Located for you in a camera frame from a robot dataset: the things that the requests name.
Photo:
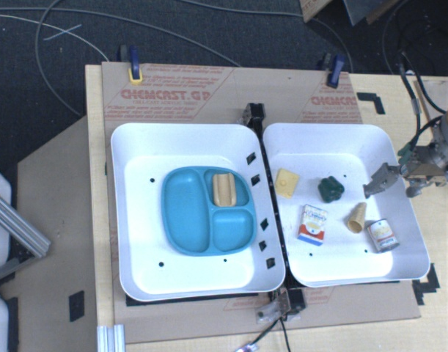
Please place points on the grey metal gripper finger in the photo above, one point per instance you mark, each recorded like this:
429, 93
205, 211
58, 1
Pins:
385, 171
372, 190

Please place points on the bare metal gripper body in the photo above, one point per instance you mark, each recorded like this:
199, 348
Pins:
425, 165

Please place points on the tan ice cream cone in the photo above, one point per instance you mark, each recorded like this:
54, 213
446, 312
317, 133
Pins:
356, 220

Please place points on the small white and orange can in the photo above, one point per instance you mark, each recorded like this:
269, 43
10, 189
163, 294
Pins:
383, 236

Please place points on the white red and blue carton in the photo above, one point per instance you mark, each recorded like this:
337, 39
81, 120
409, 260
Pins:
312, 226

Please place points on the white plastic tray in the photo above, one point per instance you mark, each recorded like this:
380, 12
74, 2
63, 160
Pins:
341, 266
194, 277

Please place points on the tan hot dog bun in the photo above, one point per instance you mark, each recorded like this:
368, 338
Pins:
223, 191

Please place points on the brown cardboard board red print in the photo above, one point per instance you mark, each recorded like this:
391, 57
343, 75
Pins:
223, 86

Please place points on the blue divided plate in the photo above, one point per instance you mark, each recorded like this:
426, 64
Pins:
187, 211

